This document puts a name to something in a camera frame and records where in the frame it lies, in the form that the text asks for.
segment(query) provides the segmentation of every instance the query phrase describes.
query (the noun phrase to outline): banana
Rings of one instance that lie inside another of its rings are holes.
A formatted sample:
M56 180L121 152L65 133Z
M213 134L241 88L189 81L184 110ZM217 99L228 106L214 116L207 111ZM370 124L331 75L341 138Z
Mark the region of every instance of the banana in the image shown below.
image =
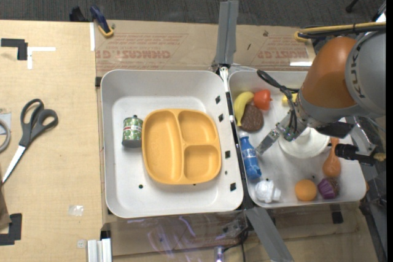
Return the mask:
M233 103L233 111L235 112L236 125L241 126L241 119L244 114L244 108L248 103L250 103L254 98L253 92L247 91L242 92L236 97Z

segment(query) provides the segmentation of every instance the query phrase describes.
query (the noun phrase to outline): soda can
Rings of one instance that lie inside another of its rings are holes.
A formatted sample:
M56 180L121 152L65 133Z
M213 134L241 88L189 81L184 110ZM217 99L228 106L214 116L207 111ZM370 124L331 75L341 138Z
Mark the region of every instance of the soda can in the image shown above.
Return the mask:
M137 115L124 119L123 141L125 147L140 147L142 142L143 121Z

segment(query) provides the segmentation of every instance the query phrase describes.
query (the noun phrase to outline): can lid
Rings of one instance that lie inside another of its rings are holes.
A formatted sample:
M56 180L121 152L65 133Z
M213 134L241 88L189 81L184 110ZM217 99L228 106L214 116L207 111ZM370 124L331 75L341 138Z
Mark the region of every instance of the can lid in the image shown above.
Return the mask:
M239 132L239 138L248 137L248 136L249 136L248 133L245 132L245 131L240 131L240 132Z

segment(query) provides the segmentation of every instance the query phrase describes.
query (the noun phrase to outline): blue water bottle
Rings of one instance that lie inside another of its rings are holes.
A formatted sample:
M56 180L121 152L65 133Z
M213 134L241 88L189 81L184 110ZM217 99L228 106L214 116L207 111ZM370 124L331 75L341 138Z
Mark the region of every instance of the blue water bottle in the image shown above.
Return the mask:
M243 156L244 167L246 168L246 174L248 179L254 180L262 176L258 165L257 154L255 148L249 142L249 136L247 132L240 132L240 146L241 154Z

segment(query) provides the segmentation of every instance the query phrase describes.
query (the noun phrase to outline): orange divided plate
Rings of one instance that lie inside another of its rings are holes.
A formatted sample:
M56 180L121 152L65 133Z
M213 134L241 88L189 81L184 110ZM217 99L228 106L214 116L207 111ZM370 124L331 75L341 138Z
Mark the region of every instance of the orange divided plate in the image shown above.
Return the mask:
M199 110L160 109L148 114L142 154L151 178L169 185L207 182L221 169L216 125Z

